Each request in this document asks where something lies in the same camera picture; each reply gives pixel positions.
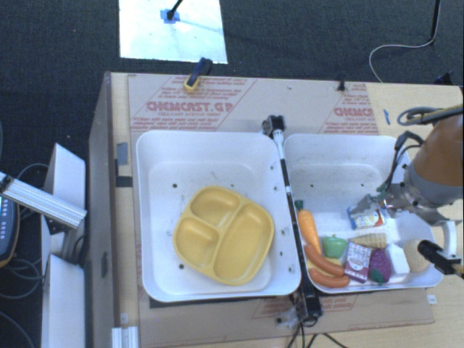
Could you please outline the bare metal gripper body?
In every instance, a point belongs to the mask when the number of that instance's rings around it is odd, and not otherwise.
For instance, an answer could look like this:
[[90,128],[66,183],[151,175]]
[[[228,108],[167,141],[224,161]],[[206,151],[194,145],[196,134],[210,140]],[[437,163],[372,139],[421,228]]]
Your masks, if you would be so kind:
[[416,187],[405,182],[393,183],[380,200],[394,209],[394,218],[405,212],[418,216],[429,225],[443,225],[449,219],[439,212],[440,206],[426,198]]

